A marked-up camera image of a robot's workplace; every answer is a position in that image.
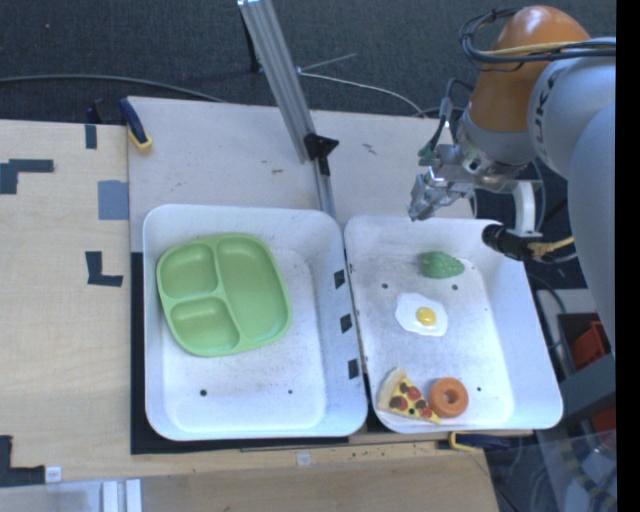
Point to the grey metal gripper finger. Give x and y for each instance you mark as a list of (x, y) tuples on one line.
[(441, 199), (419, 200)]

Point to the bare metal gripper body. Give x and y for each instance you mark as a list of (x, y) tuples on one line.
[(462, 167)]

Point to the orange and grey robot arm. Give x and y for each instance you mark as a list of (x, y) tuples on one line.
[(515, 90)]

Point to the green toy broccoli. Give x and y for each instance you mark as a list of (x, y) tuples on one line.
[(440, 266)]

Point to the white and yellow fried egg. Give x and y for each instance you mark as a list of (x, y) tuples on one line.
[(422, 315)]

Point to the white plastic tray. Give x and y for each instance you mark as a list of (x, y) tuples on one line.
[(480, 350), (260, 390)]

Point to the green divided plate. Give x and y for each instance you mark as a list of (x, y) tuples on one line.
[(250, 285)]

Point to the toy pizza slice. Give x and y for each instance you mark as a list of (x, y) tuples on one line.
[(405, 397)]

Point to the orange doughnut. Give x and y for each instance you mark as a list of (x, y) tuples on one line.
[(449, 397)]

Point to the pale flat board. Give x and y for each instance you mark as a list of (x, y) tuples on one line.
[(210, 150)]

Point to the black cylinder on white bracket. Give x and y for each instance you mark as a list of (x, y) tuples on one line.
[(506, 243)]

